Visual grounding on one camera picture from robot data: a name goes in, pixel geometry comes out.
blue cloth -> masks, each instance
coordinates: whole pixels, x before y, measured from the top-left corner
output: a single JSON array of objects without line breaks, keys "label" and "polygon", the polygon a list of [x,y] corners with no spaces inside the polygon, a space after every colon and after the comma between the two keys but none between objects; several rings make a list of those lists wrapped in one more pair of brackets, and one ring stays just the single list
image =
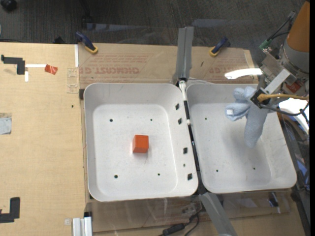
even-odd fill
[{"label": "blue cloth", "polygon": [[252,87],[236,88],[233,92],[233,96],[236,99],[235,102],[225,107],[225,116],[229,120],[236,121],[244,116],[247,118],[244,139],[245,144],[250,148],[255,147],[262,134],[267,114],[271,112],[268,109],[257,107],[251,101],[255,91],[256,89]]}]

red tape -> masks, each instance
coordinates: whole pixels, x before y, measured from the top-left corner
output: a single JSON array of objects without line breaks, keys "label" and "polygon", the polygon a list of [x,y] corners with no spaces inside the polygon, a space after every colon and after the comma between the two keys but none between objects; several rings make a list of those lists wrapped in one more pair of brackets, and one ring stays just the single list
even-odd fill
[{"label": "red tape", "polygon": [[57,70],[58,70],[58,68],[55,67],[55,66],[51,66],[51,65],[48,65],[48,64],[45,66],[45,71],[48,72],[48,73],[51,73],[53,75],[55,75],[57,73]]}]

red block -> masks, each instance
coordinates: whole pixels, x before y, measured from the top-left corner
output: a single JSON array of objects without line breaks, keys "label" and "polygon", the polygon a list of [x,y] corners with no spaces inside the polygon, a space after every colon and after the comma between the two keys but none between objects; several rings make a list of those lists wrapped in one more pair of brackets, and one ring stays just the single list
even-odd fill
[{"label": "red block", "polygon": [[147,153],[149,149],[149,136],[135,135],[132,141],[133,153]]}]

white tray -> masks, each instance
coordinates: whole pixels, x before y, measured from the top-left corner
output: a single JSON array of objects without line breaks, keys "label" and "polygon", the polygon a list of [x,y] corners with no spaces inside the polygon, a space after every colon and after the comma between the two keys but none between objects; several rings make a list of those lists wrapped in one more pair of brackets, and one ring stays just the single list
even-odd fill
[{"label": "white tray", "polygon": [[244,143],[246,118],[224,115],[233,90],[247,85],[193,84],[187,88],[190,120],[204,186],[213,193],[290,188],[296,172],[276,113],[270,113],[254,148]]},{"label": "white tray", "polygon": [[[93,198],[105,202],[183,197],[196,191],[194,157],[177,87],[96,83],[85,89],[84,106]],[[136,134],[149,136],[147,153],[132,152]]]}]

metal bracket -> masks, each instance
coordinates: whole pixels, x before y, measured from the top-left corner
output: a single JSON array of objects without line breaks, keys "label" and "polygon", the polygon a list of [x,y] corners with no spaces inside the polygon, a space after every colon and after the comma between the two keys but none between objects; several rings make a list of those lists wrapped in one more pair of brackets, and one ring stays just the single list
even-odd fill
[{"label": "metal bracket", "polygon": [[191,48],[193,40],[193,27],[185,27],[178,30],[177,61],[176,71],[173,76],[173,83],[178,79],[189,79],[189,72],[192,67]]},{"label": "metal bracket", "polygon": [[72,219],[72,236],[93,236],[92,217]]}]

